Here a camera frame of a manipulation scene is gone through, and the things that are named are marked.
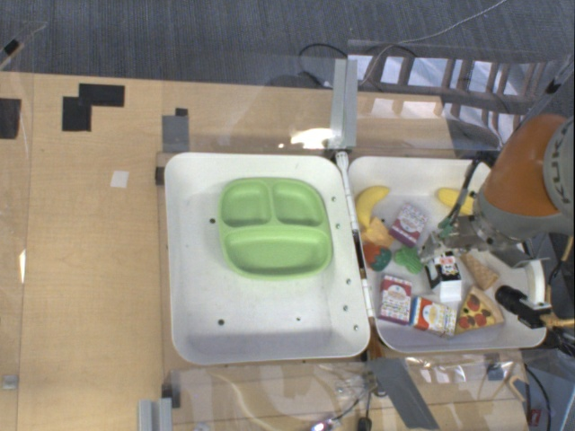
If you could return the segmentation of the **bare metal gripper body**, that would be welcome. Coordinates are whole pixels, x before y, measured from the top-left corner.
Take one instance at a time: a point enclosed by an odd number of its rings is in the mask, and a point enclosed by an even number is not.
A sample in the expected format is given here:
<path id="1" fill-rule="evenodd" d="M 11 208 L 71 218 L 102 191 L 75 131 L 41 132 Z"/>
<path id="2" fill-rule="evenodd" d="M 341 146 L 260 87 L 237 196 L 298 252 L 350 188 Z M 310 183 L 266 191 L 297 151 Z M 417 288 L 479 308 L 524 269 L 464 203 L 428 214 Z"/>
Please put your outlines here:
<path id="1" fill-rule="evenodd" d="M 439 239 L 448 250 L 491 251 L 515 247 L 518 240 L 498 231 L 479 215 L 459 216 L 439 228 Z"/>

